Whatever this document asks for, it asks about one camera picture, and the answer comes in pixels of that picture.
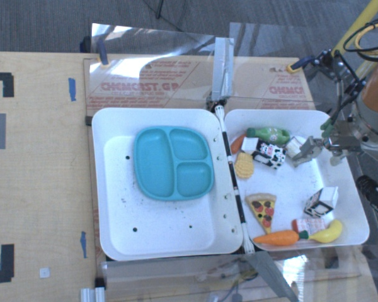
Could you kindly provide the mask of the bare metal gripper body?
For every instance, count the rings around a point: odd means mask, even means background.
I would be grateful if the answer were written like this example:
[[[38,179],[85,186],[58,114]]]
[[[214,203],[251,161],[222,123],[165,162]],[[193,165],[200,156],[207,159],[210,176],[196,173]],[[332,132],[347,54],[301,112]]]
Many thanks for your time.
[[[335,157],[351,153],[365,153],[378,161],[378,120],[368,123],[363,119],[328,119],[321,125],[324,146]]]

